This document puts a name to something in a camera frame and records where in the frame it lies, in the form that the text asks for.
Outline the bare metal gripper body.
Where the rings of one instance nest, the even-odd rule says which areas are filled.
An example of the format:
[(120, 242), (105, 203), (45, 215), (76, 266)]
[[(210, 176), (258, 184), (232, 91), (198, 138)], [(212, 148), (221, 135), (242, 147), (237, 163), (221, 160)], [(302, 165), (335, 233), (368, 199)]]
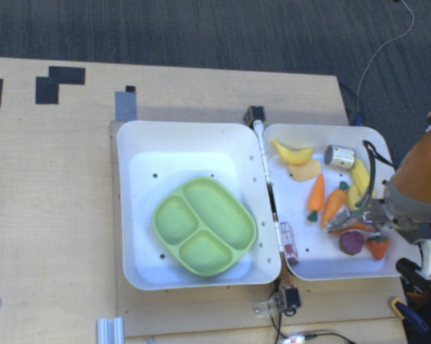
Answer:
[(359, 220), (369, 229), (373, 230), (391, 227), (392, 215), (386, 209), (386, 205), (384, 199), (371, 199), (359, 215)]

